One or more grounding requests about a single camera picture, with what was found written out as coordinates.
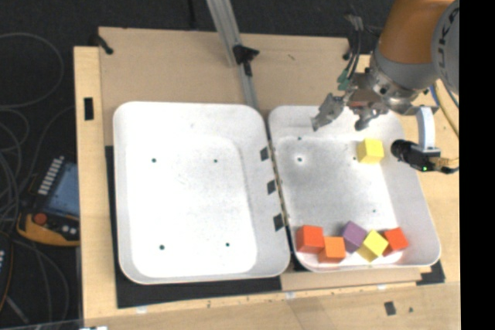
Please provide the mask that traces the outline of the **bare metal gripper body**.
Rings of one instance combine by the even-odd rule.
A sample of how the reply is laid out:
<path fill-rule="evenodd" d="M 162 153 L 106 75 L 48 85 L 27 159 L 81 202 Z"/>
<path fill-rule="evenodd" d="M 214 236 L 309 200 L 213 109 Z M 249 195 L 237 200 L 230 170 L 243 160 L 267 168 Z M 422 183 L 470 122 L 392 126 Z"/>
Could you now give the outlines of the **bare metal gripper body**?
<path fill-rule="evenodd" d="M 403 87 L 380 70 L 366 68 L 355 73 L 345 92 L 346 105 L 356 111 L 376 111 L 385 114 L 393 111 L 402 115 L 413 114 L 413 102 L 423 89 Z"/>

